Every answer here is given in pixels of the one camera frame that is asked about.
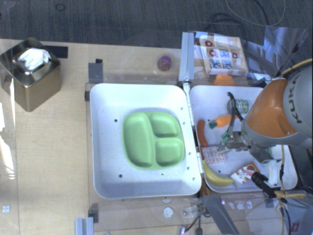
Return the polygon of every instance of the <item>yellow toy banana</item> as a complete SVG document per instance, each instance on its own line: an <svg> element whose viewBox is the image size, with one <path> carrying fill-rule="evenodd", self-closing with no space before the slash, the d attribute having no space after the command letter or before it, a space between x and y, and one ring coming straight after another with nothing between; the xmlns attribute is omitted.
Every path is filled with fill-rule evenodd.
<svg viewBox="0 0 313 235"><path fill-rule="evenodd" d="M205 178L216 186L228 186L231 185L234 181L231 178L221 177L216 175L205 163L205 160L202 160L203 169L205 173Z"/></svg>

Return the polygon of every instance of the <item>green plate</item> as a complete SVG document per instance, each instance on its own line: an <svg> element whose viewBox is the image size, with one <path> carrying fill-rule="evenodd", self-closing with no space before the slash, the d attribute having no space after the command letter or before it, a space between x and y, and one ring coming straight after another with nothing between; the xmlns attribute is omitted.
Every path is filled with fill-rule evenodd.
<svg viewBox="0 0 313 235"><path fill-rule="evenodd" d="M128 161L140 169L161 169L185 157L177 119L164 112L136 112L125 117L123 144Z"/></svg>

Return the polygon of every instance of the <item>green can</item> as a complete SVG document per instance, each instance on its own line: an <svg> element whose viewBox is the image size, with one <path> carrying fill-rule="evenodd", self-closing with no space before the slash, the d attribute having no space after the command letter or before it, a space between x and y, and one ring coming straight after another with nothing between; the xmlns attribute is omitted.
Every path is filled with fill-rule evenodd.
<svg viewBox="0 0 313 235"><path fill-rule="evenodd" d="M236 100L236 107L240 114L246 114L249 111L249 103L247 100L238 99ZM231 114L231 101L227 103L227 111Z"/></svg>

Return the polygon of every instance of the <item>table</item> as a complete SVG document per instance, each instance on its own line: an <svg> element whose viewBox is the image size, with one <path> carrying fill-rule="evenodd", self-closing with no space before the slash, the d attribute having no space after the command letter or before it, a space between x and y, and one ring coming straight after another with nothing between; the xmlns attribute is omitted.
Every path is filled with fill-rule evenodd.
<svg viewBox="0 0 313 235"><path fill-rule="evenodd" d="M12 41L12 46L20 41ZM121 71L130 75L154 78L164 73L149 69L164 54L172 57L173 66L166 74L175 82L179 71L179 49L103 46L74 43L42 42L44 45L67 46L68 58L60 59L62 88L52 98L28 113L15 104L19 222L22 235L74 234L74 221L86 218L89 209L88 154L86 132L85 83L88 62L103 59L105 75L114 79ZM264 217L262 232L281 231L281 218ZM258 225L237 220L240 230ZM202 226L210 234L219 234L212 220ZM123 234L175 234L176 225L111 231ZM103 235L105 231L96 232Z"/></svg>

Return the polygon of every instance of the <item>white tissue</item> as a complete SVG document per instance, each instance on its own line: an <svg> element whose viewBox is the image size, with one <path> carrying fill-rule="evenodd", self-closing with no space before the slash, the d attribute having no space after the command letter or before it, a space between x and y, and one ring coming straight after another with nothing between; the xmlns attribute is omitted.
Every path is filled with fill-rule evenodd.
<svg viewBox="0 0 313 235"><path fill-rule="evenodd" d="M18 58L18 61L26 71L33 71L40 65L47 63L49 58L51 56L45 49L30 48Z"/></svg>

